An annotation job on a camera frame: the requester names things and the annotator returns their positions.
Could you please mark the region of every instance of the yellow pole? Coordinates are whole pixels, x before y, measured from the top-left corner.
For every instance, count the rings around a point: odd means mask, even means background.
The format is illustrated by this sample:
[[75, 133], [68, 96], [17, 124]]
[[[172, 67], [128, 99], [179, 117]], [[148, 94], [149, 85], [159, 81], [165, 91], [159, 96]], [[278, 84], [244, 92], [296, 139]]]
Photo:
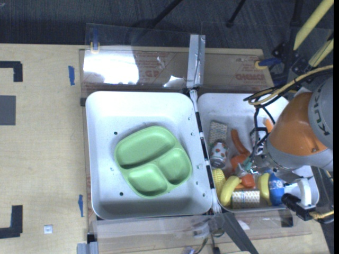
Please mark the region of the yellow pole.
[[305, 38], [309, 35], [312, 29], [319, 23], [319, 21], [324, 17], [327, 11], [333, 6], [334, 0], [322, 0], [318, 7], [314, 10], [312, 15], [308, 18], [306, 23], [301, 27], [297, 33], [295, 45], [293, 50], [297, 50], [299, 46], [303, 43]]
[[317, 67], [320, 62], [333, 50], [334, 38], [326, 41], [325, 44], [312, 56], [308, 64]]

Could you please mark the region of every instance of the corn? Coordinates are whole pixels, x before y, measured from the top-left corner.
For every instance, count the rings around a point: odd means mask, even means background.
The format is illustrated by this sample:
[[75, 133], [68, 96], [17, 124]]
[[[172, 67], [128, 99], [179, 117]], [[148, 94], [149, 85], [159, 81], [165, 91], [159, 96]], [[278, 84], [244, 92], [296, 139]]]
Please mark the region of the corn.
[[221, 190], [226, 182], [226, 178], [225, 178], [224, 172], [222, 172], [220, 168], [216, 168], [212, 170], [212, 175], [213, 175], [214, 186], [217, 191], [217, 196], [220, 199]]

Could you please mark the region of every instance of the tin can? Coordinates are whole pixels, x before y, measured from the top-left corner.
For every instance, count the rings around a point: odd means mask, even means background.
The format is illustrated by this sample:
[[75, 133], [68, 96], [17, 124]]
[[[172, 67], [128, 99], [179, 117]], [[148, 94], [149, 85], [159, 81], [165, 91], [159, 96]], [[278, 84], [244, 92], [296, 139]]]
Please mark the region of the tin can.
[[222, 142], [215, 142], [211, 149], [210, 163], [214, 168], [223, 168], [226, 165], [228, 148]]

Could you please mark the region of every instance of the blue bottle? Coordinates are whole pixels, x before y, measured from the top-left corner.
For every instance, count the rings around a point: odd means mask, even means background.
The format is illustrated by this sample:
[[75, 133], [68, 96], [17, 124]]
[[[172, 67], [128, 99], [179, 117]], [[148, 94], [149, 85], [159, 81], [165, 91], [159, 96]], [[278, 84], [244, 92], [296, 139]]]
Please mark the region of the blue bottle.
[[272, 206], [281, 205], [281, 197], [285, 193], [284, 181], [279, 179], [274, 173], [270, 174], [269, 191]]

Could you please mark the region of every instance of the dark gray floor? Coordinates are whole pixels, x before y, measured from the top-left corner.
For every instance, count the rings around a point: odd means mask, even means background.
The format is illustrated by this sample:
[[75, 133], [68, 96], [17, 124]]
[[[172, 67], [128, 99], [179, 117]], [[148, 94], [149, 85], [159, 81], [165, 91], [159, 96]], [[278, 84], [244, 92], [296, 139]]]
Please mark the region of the dark gray floor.
[[[0, 0], [0, 43], [84, 44], [86, 23], [132, 26], [155, 18], [172, 0]], [[295, 0], [248, 0], [232, 28], [225, 23], [240, 0], [184, 0], [157, 29], [202, 33], [207, 47], [261, 48], [266, 57], [287, 39]], [[322, 0], [305, 0], [303, 23]], [[334, 29], [334, 9], [300, 48], [306, 58]], [[324, 63], [333, 63], [333, 54]], [[334, 225], [324, 227], [334, 253]]]

